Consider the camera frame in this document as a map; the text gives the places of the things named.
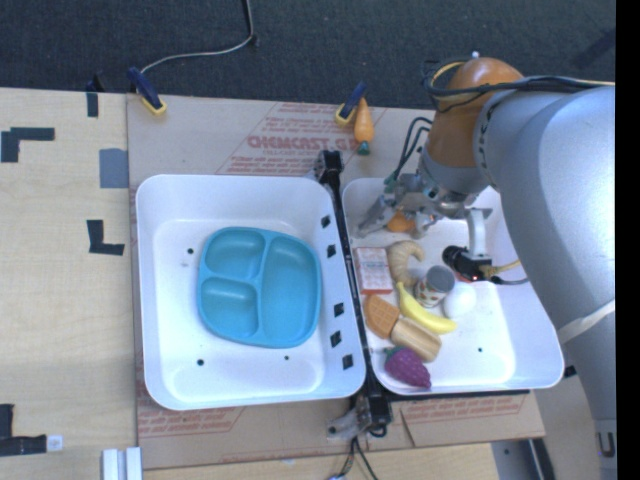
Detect thin black rod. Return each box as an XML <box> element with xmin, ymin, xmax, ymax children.
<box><xmin>327</xmin><ymin>167</ymin><xmax>384</xmax><ymax>400</ymax></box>

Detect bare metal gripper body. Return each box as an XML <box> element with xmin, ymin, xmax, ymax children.
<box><xmin>383</xmin><ymin>171</ymin><xmax>482</xmax><ymax>225</ymax></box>

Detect blue divided plate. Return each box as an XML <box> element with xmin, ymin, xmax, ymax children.
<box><xmin>196</xmin><ymin>225</ymin><xmax>323</xmax><ymax>350</ymax></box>

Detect tan bread bun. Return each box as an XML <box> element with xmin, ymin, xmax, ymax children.
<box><xmin>389</xmin><ymin>316</ymin><xmax>444</xmax><ymax>364</ymax></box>

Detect white egg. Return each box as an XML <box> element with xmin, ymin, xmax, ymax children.
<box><xmin>441</xmin><ymin>280</ymin><xmax>478</xmax><ymax>320</ymax></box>

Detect tan croissant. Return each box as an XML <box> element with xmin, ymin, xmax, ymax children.
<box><xmin>385</xmin><ymin>239</ymin><xmax>427</xmax><ymax>290</ymax></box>

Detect black cylinder on white bracket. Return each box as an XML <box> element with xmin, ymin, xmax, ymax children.
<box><xmin>441</xmin><ymin>207</ymin><xmax>495</xmax><ymax>284</ymax></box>

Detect orange waffle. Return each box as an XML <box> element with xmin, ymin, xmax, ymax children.
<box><xmin>362</xmin><ymin>293</ymin><xmax>402</xmax><ymax>341</ymax></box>

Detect orange carrot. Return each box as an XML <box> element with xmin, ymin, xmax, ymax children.
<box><xmin>352</xmin><ymin>96</ymin><xmax>377</xmax><ymax>157</ymax></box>

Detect white plastic tray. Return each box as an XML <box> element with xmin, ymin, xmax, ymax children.
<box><xmin>134</xmin><ymin>173</ymin><xmax>368</xmax><ymax>412</ymax></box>
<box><xmin>341</xmin><ymin>176</ymin><xmax>566</xmax><ymax>396</ymax></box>

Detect purple grapes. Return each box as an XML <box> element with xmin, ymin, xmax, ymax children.
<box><xmin>383</xmin><ymin>345</ymin><xmax>433</xmax><ymax>390</ymax></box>

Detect small can with grey lid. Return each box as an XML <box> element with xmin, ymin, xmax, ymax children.
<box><xmin>414</xmin><ymin>264</ymin><xmax>457</xmax><ymax>309</ymax></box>

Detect yellow banana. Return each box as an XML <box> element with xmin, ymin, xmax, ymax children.
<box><xmin>395</xmin><ymin>280</ymin><xmax>459</xmax><ymax>336</ymax></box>

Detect brown cardboard board red print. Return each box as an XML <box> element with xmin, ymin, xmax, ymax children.
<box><xmin>125</xmin><ymin>92</ymin><xmax>547</xmax><ymax>470</ymax></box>

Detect orange and white carton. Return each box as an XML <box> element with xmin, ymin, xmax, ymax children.
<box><xmin>352</xmin><ymin>246</ymin><xmax>396</xmax><ymax>296</ymax></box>

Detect small orange fruit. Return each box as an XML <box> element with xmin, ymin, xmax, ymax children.
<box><xmin>386</xmin><ymin>210</ymin><xmax>417</xmax><ymax>235</ymax></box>

